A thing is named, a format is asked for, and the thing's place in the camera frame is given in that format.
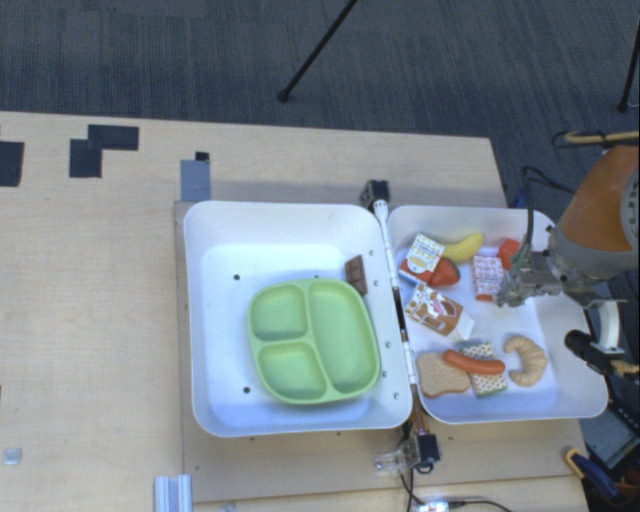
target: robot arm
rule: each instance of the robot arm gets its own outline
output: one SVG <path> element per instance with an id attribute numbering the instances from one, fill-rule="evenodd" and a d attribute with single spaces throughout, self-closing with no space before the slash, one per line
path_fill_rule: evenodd
<path id="1" fill-rule="evenodd" d="M 594 287 L 637 268 L 638 147 L 616 146 L 596 162 L 550 229 L 547 249 L 531 252 L 525 247 L 495 300 L 515 307 L 528 297 L 564 293 L 584 309 L 599 310 L 600 341 L 592 345 L 619 354 L 617 306 Z"/>

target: table top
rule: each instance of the table top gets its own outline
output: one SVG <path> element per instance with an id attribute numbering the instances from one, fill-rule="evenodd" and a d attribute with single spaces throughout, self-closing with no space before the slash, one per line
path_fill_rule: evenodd
<path id="1" fill-rule="evenodd" d="M 70 140 L 86 140 L 90 124 L 138 127 L 138 150 L 104 150 L 101 178 L 71 178 Z M 0 449 L 23 452 L 19 465 L 0 466 L 3 509 L 152 510 L 154 478 L 185 472 L 185 454 L 207 444 L 183 432 L 174 235 L 181 160 L 209 153 L 219 199 L 356 203 L 366 181 L 385 179 L 391 206 L 504 206 L 491 144 L 481 138 L 3 112 L 0 141 L 24 143 L 20 185 L 0 187 Z M 563 446 L 583 447 L 577 421 L 433 429 L 443 469 L 417 481 L 421 496 L 587 510 L 561 460 Z M 361 462 L 363 438 L 342 437 L 352 463 Z M 221 455 L 219 467 L 236 460 L 229 445 L 214 445 L 205 448 Z M 460 482 L 465 453 L 493 453 L 504 469 Z M 529 453 L 539 454 L 532 478 L 510 479 Z M 231 499 L 240 512 L 406 503 L 393 479 L 339 488 L 330 475 L 297 478 L 302 490 L 285 493 L 292 496 L 236 481 L 229 496 L 197 499 L 195 509 Z M 194 487 L 198 496 L 206 493 Z"/>

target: green plate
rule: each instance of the green plate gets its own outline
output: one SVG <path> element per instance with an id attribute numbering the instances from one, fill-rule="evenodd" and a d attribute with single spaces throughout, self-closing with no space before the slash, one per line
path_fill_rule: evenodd
<path id="1" fill-rule="evenodd" d="M 260 380 L 284 402 L 351 398 L 380 374 L 369 313 L 344 281 L 301 279 L 263 288 L 251 299 L 247 320 Z"/>

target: hot dog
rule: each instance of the hot dog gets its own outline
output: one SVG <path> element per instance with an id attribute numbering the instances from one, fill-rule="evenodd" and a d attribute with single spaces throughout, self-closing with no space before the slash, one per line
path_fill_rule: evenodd
<path id="1" fill-rule="evenodd" d="M 455 350 L 446 350 L 442 354 L 442 360 L 467 373 L 475 373 L 477 375 L 500 375 L 505 370 L 504 363 L 499 359 L 474 359 Z"/>

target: yellow banana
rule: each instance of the yellow banana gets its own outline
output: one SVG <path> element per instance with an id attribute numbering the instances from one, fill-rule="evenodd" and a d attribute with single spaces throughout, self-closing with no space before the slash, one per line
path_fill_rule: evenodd
<path id="1" fill-rule="evenodd" d="M 455 244 L 443 244 L 444 252 L 442 256 L 449 258 L 454 263 L 462 263 L 478 252 L 478 249 L 482 247 L 483 241 L 482 233 L 473 233 Z"/>

